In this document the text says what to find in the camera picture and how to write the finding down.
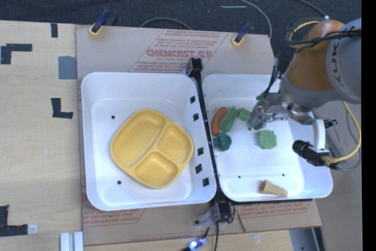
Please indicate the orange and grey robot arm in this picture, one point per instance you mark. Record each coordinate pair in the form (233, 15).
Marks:
(317, 67)

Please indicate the thin black rod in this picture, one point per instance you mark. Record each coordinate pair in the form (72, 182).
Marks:
(209, 138)

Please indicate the dark green toy broccoli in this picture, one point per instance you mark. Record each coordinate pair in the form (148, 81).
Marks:
(222, 141)

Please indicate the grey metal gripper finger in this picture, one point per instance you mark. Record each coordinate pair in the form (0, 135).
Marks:
(253, 121)
(266, 120)

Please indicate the tan toy ice cream cone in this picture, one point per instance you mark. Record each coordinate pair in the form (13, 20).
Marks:
(271, 188)

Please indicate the white plastic tray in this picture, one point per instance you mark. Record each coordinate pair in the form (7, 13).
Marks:
(102, 138)
(258, 167)

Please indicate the orange toy sausage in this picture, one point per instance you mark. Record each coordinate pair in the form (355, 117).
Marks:
(218, 122)

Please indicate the green toy grapes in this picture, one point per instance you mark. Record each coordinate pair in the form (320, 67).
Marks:
(267, 139)

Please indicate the green toy cucumber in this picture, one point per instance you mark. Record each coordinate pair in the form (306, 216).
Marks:
(228, 122)

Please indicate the yellow divided plate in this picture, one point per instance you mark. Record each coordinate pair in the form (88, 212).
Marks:
(149, 150)

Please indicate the black cylinder on white bracket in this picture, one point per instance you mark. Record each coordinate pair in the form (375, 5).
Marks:
(311, 153)

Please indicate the small green toy piece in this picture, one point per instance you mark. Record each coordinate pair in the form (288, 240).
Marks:
(244, 114)

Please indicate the brown cardboard board red print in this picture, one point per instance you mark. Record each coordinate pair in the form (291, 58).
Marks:
(123, 50)

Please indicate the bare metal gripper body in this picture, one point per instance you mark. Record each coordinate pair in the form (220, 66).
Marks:
(279, 105)

